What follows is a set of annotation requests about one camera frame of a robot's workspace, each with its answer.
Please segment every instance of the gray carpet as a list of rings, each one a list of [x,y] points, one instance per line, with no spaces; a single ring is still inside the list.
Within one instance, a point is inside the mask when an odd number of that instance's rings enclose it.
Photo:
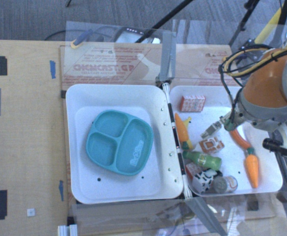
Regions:
[[[65,40],[66,22],[150,28],[183,0],[0,0],[0,39]],[[195,0],[176,14],[179,33],[190,22],[189,35],[178,40],[185,43],[227,44],[246,13],[248,0]],[[255,38],[279,8],[279,0],[260,0],[233,49],[248,38]],[[169,20],[161,29],[172,30]],[[287,184],[283,186],[287,193]]]

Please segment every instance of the toy food package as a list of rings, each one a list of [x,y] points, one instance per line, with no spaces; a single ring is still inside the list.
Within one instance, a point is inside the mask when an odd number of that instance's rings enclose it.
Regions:
[[[199,193],[204,193],[212,187],[213,179],[218,173],[213,169],[202,171],[193,177],[192,186]]]
[[[193,179],[194,175],[203,171],[203,168],[194,162],[185,165],[186,174],[190,179]]]
[[[208,139],[202,140],[196,144],[195,150],[202,151],[206,154],[214,154],[219,152],[224,148],[222,141],[219,141],[217,137],[210,137]]]
[[[206,98],[202,95],[182,96],[180,103],[181,112],[201,112]]]

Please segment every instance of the orange toy carrot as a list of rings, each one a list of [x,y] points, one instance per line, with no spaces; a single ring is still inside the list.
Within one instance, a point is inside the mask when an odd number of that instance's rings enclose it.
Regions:
[[[187,128],[184,122],[182,121],[181,117],[179,117],[179,115],[175,113],[174,118],[178,134],[178,140],[181,143],[182,148],[186,150],[193,149],[192,143],[189,140]]]
[[[235,140],[235,142],[247,152],[248,155],[246,156],[244,162],[245,169],[252,187],[257,188],[259,177],[259,163],[257,156],[254,155],[254,148],[249,142],[247,142],[243,139],[243,137],[241,137],[237,129],[230,131],[230,134]]]
[[[250,179],[253,188],[258,187],[259,163],[258,158],[254,154],[249,154],[245,159],[245,167],[248,178]]]

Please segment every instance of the white label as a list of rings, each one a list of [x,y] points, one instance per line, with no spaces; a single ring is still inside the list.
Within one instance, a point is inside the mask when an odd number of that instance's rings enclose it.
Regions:
[[[140,140],[138,145],[135,147],[135,151],[133,152],[134,158],[130,160],[129,162],[130,165],[137,166],[143,147],[144,147],[144,142],[143,140]]]

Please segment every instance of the black cable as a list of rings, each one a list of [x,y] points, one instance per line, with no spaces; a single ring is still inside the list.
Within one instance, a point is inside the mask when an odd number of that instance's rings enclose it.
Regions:
[[[116,30],[118,27],[114,27],[114,26],[101,26],[99,27],[98,29],[96,29],[93,34],[98,34],[98,35],[102,35],[104,37],[109,37],[109,38],[112,38],[112,36],[110,35],[107,35],[107,34],[104,34],[104,33],[100,33],[99,31],[102,30],[102,29],[105,29],[105,28],[112,28],[114,30]],[[60,33],[63,33],[63,32],[67,32],[67,31],[77,31],[77,32],[85,32],[86,30],[85,29],[64,29],[64,30],[59,30],[57,32],[54,32],[52,33],[51,35],[47,36],[44,41],[48,40],[49,38],[57,35],[57,34],[60,34]]]
[[[255,61],[255,62],[250,63],[250,64],[248,64],[248,65],[241,66],[241,67],[239,67],[239,68],[237,68],[237,69],[231,70],[230,72],[232,73],[232,72],[236,72],[236,71],[240,71],[240,70],[243,70],[243,69],[250,68],[250,67],[252,67],[253,65],[257,64],[258,62],[259,62],[259,61]]]
[[[44,39],[44,41],[46,41],[46,40],[48,40],[49,38],[51,38],[51,37],[53,37],[53,36],[55,36],[55,35],[57,35],[57,34],[60,34],[60,33],[63,33],[63,32],[67,32],[67,31],[85,31],[85,30],[82,30],[82,29],[68,29],[68,30],[59,30],[59,31],[57,31],[57,32],[54,32],[54,33],[52,33],[51,35],[49,35],[49,36],[47,36],[45,39]]]
[[[240,87],[243,87],[242,83],[240,83],[237,78],[233,78],[233,79],[235,80],[235,82],[236,82]]]
[[[228,61],[230,58],[232,58],[233,56],[237,55],[238,53],[244,52],[243,55],[245,54],[246,51],[250,50],[250,49],[273,49],[273,47],[269,46],[269,45],[265,45],[265,44],[254,44],[251,46],[248,46],[244,49],[240,49],[237,52],[233,53],[232,55],[230,55],[229,57],[227,57],[227,59],[223,62],[223,64]],[[243,59],[242,55],[240,55],[239,57],[237,57],[236,59]]]
[[[240,93],[242,92],[242,90],[243,90],[243,88],[240,88],[240,90],[237,91],[237,93],[236,93],[236,96],[235,96],[235,99],[234,99],[234,103],[233,103],[233,106],[232,106],[232,110],[231,110],[231,114],[230,114],[231,123],[234,123],[235,107],[236,107],[236,104],[238,102],[238,98],[239,98]]]
[[[236,77],[237,77],[237,78],[243,78],[243,77],[245,77],[245,76],[247,76],[247,75],[250,75],[250,74],[256,72],[257,70],[261,69],[261,68],[264,67],[265,65],[269,64],[270,62],[276,61],[278,58],[281,58],[281,57],[286,56],[286,55],[287,55],[287,50],[286,50],[285,52],[281,53],[281,54],[276,55],[275,57],[272,57],[270,60],[264,62],[264,63],[261,64],[260,66],[257,66],[255,69],[253,69],[253,70],[250,71],[249,73],[243,74],[243,75],[240,75],[240,76],[236,76]]]
[[[222,69],[222,64],[219,65],[218,67],[218,72],[220,73],[220,80],[221,80],[221,83],[223,85],[223,87],[225,88],[225,90],[227,91],[227,94],[229,95],[229,97],[232,99],[232,95],[231,95],[231,92],[228,88],[228,85],[226,84],[225,80],[224,80],[224,72],[223,72],[223,69]]]

